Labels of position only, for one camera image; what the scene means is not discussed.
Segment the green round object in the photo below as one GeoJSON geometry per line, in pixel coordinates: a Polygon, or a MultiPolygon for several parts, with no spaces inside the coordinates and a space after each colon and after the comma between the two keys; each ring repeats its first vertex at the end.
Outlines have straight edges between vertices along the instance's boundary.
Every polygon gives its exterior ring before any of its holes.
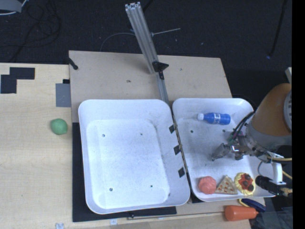
{"type": "Polygon", "coordinates": [[[55,119],[51,121],[51,129],[55,134],[62,135],[67,133],[68,125],[63,119],[55,119]]]}

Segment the beige tabletop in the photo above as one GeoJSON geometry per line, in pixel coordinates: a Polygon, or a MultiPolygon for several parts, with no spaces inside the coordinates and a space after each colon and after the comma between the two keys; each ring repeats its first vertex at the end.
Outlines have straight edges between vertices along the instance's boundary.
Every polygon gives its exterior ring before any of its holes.
{"type": "MultiPolygon", "coordinates": [[[[158,98],[142,55],[70,52],[79,66],[0,63],[0,74],[10,67],[35,68],[34,80],[17,80],[16,94],[0,94],[0,223],[3,228],[250,228],[248,220],[229,222],[226,205],[236,200],[177,206],[177,214],[162,217],[72,221],[72,122],[77,104],[89,98],[158,98]],[[97,66],[100,90],[88,94],[94,76],[85,73],[97,66]],[[55,84],[71,80],[72,108],[56,107],[55,84]],[[50,121],[62,118],[68,132],[56,135],[50,121]]],[[[220,59],[159,57],[170,65],[164,71],[170,101],[180,97],[232,97],[220,59]]]]}

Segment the blue bottle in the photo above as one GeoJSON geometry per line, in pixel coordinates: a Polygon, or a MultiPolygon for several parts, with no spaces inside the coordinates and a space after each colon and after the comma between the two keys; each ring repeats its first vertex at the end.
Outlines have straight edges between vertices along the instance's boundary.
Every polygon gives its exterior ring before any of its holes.
{"type": "Polygon", "coordinates": [[[198,120],[205,120],[210,124],[220,124],[220,125],[228,125],[231,121],[231,117],[229,114],[220,114],[220,113],[206,113],[206,114],[198,114],[198,120]]]}

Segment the pizza slice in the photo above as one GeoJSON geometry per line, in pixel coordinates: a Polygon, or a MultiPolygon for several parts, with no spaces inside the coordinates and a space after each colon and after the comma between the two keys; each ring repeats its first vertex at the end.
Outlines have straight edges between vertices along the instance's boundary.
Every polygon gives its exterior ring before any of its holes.
{"type": "Polygon", "coordinates": [[[225,176],[216,188],[215,193],[221,194],[237,194],[237,188],[232,179],[228,176],[225,176]]]}

